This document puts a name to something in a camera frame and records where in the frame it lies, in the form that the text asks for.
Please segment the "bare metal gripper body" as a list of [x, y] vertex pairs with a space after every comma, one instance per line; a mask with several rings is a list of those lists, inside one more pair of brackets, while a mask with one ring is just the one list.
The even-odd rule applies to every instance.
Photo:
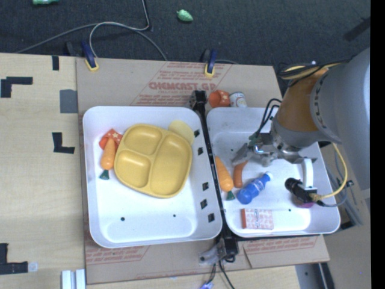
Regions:
[[283, 159], [291, 164], [301, 164], [305, 159], [309, 159], [312, 163], [316, 161], [316, 158], [301, 156], [300, 148], [286, 144], [279, 135], [272, 132], [255, 132], [248, 139], [248, 145], [258, 162], [264, 153], [277, 153], [277, 159]]

